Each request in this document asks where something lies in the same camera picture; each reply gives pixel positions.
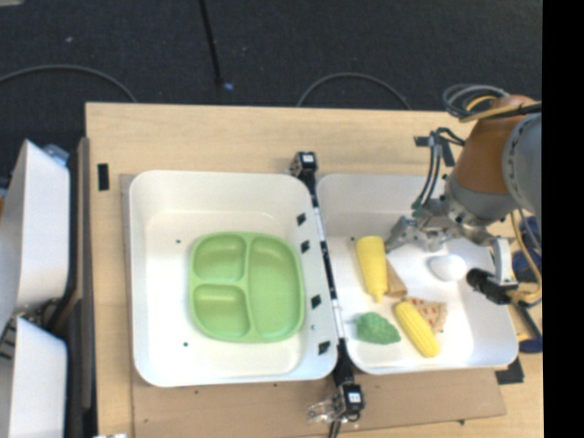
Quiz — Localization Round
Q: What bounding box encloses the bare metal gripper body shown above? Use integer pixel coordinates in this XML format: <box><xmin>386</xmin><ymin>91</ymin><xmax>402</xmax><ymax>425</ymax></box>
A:
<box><xmin>412</xmin><ymin>197</ymin><xmax>497</xmax><ymax>248</ymax></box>

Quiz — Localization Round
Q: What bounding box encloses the white egg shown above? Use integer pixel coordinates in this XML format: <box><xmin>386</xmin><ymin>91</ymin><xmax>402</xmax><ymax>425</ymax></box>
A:
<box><xmin>428</xmin><ymin>253</ymin><xmax>468</xmax><ymax>283</ymax></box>

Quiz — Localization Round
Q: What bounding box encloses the yellow squeeze bottle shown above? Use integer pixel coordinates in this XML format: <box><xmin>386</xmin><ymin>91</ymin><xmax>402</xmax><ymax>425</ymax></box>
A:
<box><xmin>355</xmin><ymin>235</ymin><xmax>390</xmax><ymax>304</ymax></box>

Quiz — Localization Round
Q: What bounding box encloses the tan cone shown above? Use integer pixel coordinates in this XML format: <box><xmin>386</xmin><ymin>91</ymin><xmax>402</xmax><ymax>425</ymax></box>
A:
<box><xmin>385</xmin><ymin>259</ymin><xmax>409</xmax><ymax>298</ymax></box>

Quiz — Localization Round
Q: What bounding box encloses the pizza slice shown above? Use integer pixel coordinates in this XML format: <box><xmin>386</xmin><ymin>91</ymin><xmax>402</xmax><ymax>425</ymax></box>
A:
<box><xmin>405</xmin><ymin>296</ymin><xmax>449</xmax><ymax>335</ymax></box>

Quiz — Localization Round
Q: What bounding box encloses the thin black and white rod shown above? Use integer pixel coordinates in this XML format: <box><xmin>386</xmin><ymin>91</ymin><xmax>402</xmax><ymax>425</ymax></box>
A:
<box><xmin>302</xmin><ymin>171</ymin><xmax>353</xmax><ymax>385</ymax></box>

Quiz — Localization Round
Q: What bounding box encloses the yellow corn cob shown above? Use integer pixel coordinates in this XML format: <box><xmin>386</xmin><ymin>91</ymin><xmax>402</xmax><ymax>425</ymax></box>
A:
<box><xmin>393</xmin><ymin>300</ymin><xmax>442</xmax><ymax>360</ymax></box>

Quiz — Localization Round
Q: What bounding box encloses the green broccoli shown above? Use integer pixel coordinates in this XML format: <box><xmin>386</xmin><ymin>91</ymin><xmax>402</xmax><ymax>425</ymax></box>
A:
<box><xmin>352</xmin><ymin>311</ymin><xmax>403</xmax><ymax>347</ymax></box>

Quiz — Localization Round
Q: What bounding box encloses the white plastic tray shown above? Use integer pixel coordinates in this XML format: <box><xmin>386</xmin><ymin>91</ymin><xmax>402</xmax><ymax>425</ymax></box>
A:
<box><xmin>129</xmin><ymin>170</ymin><xmax>340</xmax><ymax>389</ymax></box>
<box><xmin>316</xmin><ymin>173</ymin><xmax>521</xmax><ymax>376</ymax></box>

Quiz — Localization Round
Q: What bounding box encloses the green divided plate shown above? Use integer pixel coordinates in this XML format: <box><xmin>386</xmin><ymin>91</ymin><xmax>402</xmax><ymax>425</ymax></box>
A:
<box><xmin>188</xmin><ymin>231</ymin><xmax>307</xmax><ymax>344</ymax></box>

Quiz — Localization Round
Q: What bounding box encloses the black cylinder on white bracket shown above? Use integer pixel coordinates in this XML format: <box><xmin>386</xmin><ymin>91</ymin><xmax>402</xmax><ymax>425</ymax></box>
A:
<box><xmin>465</xmin><ymin>237</ymin><xmax>521</xmax><ymax>306</ymax></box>

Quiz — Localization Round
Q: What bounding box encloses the black block with thin wires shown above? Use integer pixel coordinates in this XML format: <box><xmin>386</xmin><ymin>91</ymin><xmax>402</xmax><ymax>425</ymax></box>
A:
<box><xmin>334</xmin><ymin>382</ymin><xmax>365</xmax><ymax>413</ymax></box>
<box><xmin>290</xmin><ymin>151</ymin><xmax>318</xmax><ymax>176</ymax></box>

